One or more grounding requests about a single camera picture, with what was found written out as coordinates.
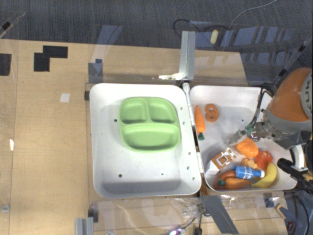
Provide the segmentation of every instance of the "wooden surface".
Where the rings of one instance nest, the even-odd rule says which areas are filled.
[[[34,53],[42,52],[43,45],[67,46],[68,58],[51,58],[50,72],[34,72]],[[117,235],[158,235],[188,221],[170,198],[109,201],[94,195],[88,182],[84,91],[88,62],[95,58],[103,59],[108,80],[128,80],[135,75],[144,81],[177,73],[179,50],[18,42],[10,235],[73,235],[75,219],[87,216],[89,199],[101,200],[97,235],[109,229]],[[195,62],[196,74],[209,77],[212,83],[236,77],[232,80],[237,84],[246,84],[236,53],[196,51]],[[69,103],[60,102],[62,93],[70,94]],[[229,211],[241,234],[286,234],[284,221],[273,208],[244,210],[247,215],[242,215],[242,209]],[[0,219],[8,224],[8,217]],[[212,218],[205,218],[202,228],[203,234],[220,234]]]

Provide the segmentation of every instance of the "blue bottle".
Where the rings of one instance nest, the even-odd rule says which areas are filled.
[[[263,178],[265,172],[263,170],[254,170],[249,166],[233,166],[236,171],[236,178],[252,179],[253,177]]]

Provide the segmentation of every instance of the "green divided plate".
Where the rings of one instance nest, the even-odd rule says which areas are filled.
[[[164,151],[180,143],[180,126],[173,104],[159,97],[130,97],[119,109],[124,144],[133,151]]]

